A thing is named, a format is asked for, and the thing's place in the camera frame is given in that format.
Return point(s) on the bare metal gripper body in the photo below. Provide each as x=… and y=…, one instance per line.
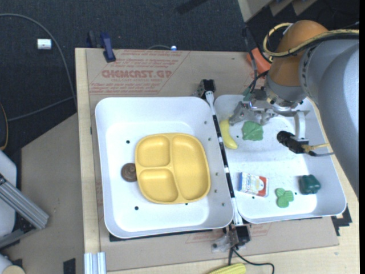
x=261, y=105

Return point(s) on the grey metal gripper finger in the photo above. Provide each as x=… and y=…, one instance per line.
x=236, y=116
x=265, y=118

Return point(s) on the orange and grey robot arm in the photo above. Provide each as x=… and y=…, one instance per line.
x=330, y=76

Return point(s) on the green lettuce leaf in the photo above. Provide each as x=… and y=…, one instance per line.
x=252, y=131

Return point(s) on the yellow banana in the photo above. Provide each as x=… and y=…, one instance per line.
x=226, y=134

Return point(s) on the white plastic tray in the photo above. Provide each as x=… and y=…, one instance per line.
x=273, y=161
x=119, y=210

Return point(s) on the thin black and white rod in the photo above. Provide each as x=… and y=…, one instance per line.
x=226, y=167

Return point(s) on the white red and blue carton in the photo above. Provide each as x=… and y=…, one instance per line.
x=252, y=184

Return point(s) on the yellow divided plate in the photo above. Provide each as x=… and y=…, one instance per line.
x=188, y=164

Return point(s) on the dark green bell pepper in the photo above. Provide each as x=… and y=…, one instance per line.
x=309, y=185

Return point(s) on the light green pea pod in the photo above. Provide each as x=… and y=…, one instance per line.
x=283, y=198

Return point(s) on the brown cardboard board red print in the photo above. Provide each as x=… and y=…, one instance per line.
x=137, y=76

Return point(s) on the yellow corn cob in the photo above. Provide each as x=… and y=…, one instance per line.
x=231, y=269

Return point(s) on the black cylinder on white bracket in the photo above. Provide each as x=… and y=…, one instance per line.
x=291, y=141

